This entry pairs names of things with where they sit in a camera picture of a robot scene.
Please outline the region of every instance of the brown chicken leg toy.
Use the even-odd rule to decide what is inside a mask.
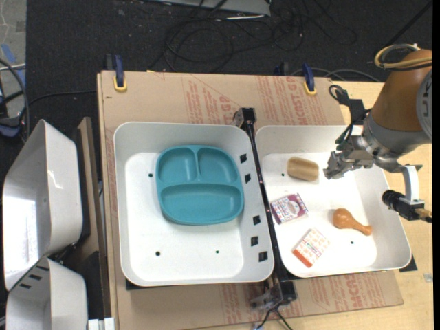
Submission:
[[[370,236],[373,228],[370,225],[362,225],[356,221],[353,215],[344,208],[336,209],[333,214],[333,224],[337,228],[354,228],[366,236]]]

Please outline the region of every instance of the cardboard sheet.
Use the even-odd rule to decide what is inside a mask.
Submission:
[[[129,121],[230,124],[241,107],[256,109],[258,127],[269,124],[344,124],[329,95],[329,79],[317,78],[316,96],[304,78],[126,72],[127,91],[113,87],[112,71],[98,75],[104,166],[105,214],[112,316],[121,330],[194,329],[260,322],[265,312],[250,300],[262,284],[222,284],[127,290],[120,266],[113,134]],[[286,318],[403,303],[393,271],[295,281],[298,300],[280,309]]]

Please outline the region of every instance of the blue divided plate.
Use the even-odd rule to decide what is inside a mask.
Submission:
[[[243,212],[244,192],[237,165],[217,147],[166,149],[157,159],[156,185],[162,212],[175,223],[225,223]]]

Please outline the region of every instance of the hole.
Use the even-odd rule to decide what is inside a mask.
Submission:
[[[258,253],[258,261],[265,261],[267,259],[267,252]]]
[[[258,236],[253,236],[250,238],[250,246],[253,247],[254,245],[258,245],[259,244],[259,237]]]
[[[35,274],[31,274],[29,275],[30,278],[33,278],[34,280],[40,281],[42,279],[41,276],[35,275]]]
[[[42,267],[41,265],[37,265],[36,267],[39,268],[39,269],[41,269],[41,270],[44,270],[45,272],[48,272],[48,271],[49,271],[49,268],[48,268],[48,267]]]

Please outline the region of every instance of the black floor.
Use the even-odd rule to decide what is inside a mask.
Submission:
[[[122,55],[131,71],[271,75],[286,62],[289,73],[307,63],[327,70],[316,76],[351,69],[357,72],[338,74],[385,81],[389,73],[373,58],[390,41],[432,49],[430,1],[273,0],[271,17],[226,21],[237,13],[134,0],[27,0],[30,128],[45,119],[70,135],[89,116],[99,153],[94,91],[106,54]],[[36,100],[47,94],[58,95]],[[19,137],[0,137],[1,182],[22,146]]]

